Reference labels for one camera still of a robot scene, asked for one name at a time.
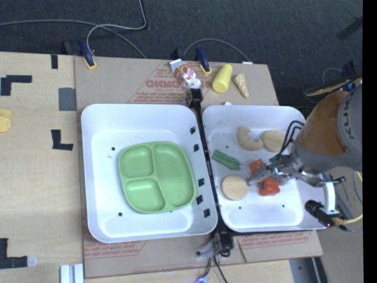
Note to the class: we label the green divided plate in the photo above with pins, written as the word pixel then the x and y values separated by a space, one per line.
pixel 157 177

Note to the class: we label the large orange pepper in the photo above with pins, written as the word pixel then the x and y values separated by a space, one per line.
pixel 269 188

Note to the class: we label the white plastic tray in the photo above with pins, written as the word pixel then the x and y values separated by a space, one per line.
pixel 265 214
pixel 103 172

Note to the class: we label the yellow bottle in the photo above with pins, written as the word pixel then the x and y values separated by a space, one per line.
pixel 221 79

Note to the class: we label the green bean pod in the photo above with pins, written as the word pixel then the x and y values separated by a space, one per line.
pixel 226 159

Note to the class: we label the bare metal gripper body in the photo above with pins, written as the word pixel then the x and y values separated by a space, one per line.
pixel 291 169

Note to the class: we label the small orange pepper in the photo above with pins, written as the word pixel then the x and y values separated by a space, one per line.
pixel 255 165

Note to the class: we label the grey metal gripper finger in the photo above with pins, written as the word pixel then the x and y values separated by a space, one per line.
pixel 257 176
pixel 279 179

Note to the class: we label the beige croissant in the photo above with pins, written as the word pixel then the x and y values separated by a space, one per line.
pixel 248 143

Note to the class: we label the brown cardboard board red print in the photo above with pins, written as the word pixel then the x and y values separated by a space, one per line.
pixel 123 81

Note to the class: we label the orange and white carton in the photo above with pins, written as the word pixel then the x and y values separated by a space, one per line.
pixel 186 75

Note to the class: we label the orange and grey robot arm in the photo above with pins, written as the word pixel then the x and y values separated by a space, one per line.
pixel 327 128

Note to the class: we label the thin black rod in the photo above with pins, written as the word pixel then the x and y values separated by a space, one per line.
pixel 209 169

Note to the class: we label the round beige biscuit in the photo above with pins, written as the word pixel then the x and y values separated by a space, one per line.
pixel 273 141
pixel 234 187

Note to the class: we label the beige pizza slice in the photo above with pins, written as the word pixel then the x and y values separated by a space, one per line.
pixel 242 84

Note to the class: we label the black cylinder on white bracket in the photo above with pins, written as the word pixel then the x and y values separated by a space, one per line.
pixel 319 210

